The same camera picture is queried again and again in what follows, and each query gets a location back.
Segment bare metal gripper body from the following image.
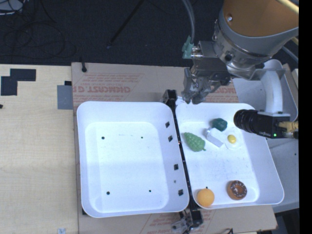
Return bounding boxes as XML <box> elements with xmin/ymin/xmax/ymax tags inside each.
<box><xmin>190</xmin><ymin>29</ymin><xmax>272</xmax><ymax>86</ymax></box>

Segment dark green broccoli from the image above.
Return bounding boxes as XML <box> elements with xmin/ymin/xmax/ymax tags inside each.
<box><xmin>211</xmin><ymin>117</ymin><xmax>228</xmax><ymax>132</ymax></box>

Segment white bottle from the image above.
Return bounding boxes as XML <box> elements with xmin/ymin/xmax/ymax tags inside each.
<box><xmin>204</xmin><ymin>127</ymin><xmax>225</xmax><ymax>148</ymax></box>

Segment green grapes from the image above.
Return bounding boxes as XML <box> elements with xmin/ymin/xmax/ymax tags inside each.
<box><xmin>183</xmin><ymin>132</ymin><xmax>207</xmax><ymax>153</ymax></box>

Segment white fried egg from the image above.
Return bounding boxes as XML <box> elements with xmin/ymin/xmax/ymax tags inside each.
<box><xmin>224</xmin><ymin>130</ymin><xmax>243</xmax><ymax>151</ymax></box>

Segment thin black rod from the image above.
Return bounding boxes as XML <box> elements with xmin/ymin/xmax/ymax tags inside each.
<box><xmin>170</xmin><ymin>100</ymin><xmax>196</xmax><ymax>212</ymax></box>

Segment brown cardboard board red print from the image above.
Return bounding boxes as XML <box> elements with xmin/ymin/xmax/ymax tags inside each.
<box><xmin>71</xmin><ymin>62</ymin><xmax>279</xmax><ymax>234</ymax></box>

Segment white plastic tray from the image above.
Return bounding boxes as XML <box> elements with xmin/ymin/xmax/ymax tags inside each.
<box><xmin>175</xmin><ymin>102</ymin><xmax>285</xmax><ymax>209</ymax></box>
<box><xmin>76</xmin><ymin>100</ymin><xmax>190</xmax><ymax>218</ymax></box>

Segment brown doughnut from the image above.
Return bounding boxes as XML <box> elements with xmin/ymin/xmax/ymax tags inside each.
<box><xmin>227</xmin><ymin>180</ymin><xmax>248</xmax><ymax>201</ymax></box>

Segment orange fruit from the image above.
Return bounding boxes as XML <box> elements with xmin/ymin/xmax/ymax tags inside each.
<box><xmin>196</xmin><ymin>188</ymin><xmax>215</xmax><ymax>208</ymax></box>

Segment black cylinder on white bracket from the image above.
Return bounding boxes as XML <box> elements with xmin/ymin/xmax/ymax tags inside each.
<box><xmin>233</xmin><ymin>68</ymin><xmax>292</xmax><ymax>139</ymax></box>

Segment black block with thin wires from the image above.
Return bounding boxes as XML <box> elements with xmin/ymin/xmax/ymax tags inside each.
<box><xmin>190</xmin><ymin>210</ymin><xmax>204</xmax><ymax>228</ymax></box>

